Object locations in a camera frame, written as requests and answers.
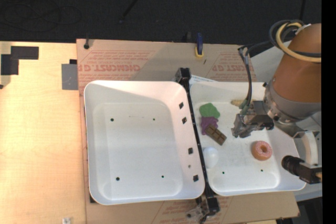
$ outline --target white tray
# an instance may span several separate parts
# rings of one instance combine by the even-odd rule
[[[265,88],[262,83],[253,82],[252,89],[253,99],[263,100]],[[232,105],[231,101],[245,99],[247,91],[247,82],[197,82],[191,87],[190,94],[202,148],[214,147],[218,150],[217,164],[207,168],[212,190],[222,196],[232,196],[303,189],[306,183],[281,167],[281,160],[286,155],[299,156],[290,136],[276,127],[269,131],[253,131],[246,138],[232,135],[231,128],[234,127],[240,109]],[[222,146],[209,136],[202,135],[199,108],[206,103],[212,103],[221,114],[218,129],[227,136]],[[258,161],[252,156],[251,145],[258,140],[271,145],[273,155],[270,159]]]
[[[96,202],[192,199],[203,193],[201,161],[181,85],[94,81],[86,86],[84,100],[89,188]]]

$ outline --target toy donut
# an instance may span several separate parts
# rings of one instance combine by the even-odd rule
[[[272,156],[272,147],[265,141],[256,141],[252,145],[252,155],[254,158],[265,161]]]

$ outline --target cardboard sheet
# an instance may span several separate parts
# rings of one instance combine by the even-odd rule
[[[87,140],[83,90],[93,80],[171,81],[178,68],[190,68],[192,75],[216,81],[247,81],[238,45],[204,44],[204,57],[195,57],[192,43],[77,40],[78,88],[82,129],[83,166],[88,224],[163,224],[195,223],[186,212],[195,200],[142,202],[103,206],[90,202]],[[256,76],[251,67],[252,80]],[[296,217],[299,209],[292,192],[218,197],[221,211],[206,223],[241,223]]]

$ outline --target yellow cable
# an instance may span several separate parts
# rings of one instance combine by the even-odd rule
[[[298,28],[302,27],[302,25],[300,23],[283,24],[282,26],[280,26],[280,28],[278,29],[277,34],[276,34],[276,41],[277,41],[277,44],[279,45],[280,49],[283,50],[288,55],[290,55],[294,58],[297,58],[299,60],[308,61],[308,62],[321,62],[322,57],[315,58],[315,57],[309,57],[309,56],[304,56],[304,55],[301,55],[301,54],[297,54],[296,52],[287,48],[285,46],[285,44],[283,44],[283,42],[281,41],[281,38],[280,38],[280,34],[282,33],[283,29],[286,26],[297,26]]]

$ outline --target blue clamp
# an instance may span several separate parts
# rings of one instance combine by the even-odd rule
[[[195,47],[196,57],[202,58],[203,54],[203,37],[201,33],[197,33],[197,47]]]

